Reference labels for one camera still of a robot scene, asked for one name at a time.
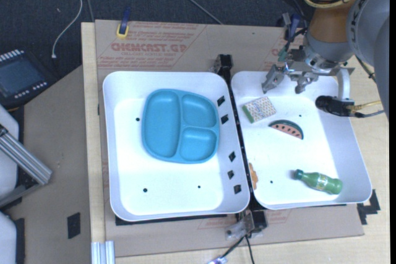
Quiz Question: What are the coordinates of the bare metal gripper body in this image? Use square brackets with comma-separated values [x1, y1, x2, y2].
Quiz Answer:
[284, 48, 340, 82]

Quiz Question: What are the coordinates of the white and green packet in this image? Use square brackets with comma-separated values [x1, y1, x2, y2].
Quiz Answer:
[241, 96, 277, 124]

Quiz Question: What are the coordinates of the watermelon slice toy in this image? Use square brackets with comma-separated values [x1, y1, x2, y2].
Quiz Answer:
[267, 119, 305, 142]

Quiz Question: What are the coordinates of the white plastic tray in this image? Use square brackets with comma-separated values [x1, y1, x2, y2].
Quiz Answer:
[102, 70, 251, 222]
[230, 70, 372, 210]

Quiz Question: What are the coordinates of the brown cardboard board red print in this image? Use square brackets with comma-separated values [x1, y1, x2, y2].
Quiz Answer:
[94, 19, 365, 258]

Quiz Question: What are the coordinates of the orange biscuit toy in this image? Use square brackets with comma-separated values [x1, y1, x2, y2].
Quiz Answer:
[248, 163, 259, 191]

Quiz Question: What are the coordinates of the green bottle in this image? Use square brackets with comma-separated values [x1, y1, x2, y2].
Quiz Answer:
[293, 168, 343, 195]

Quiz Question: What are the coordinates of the blue divided plate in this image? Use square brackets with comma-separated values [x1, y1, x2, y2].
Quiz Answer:
[141, 88, 221, 164]

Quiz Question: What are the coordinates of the black cylinder on white bracket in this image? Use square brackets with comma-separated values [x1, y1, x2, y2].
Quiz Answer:
[315, 68, 355, 117]

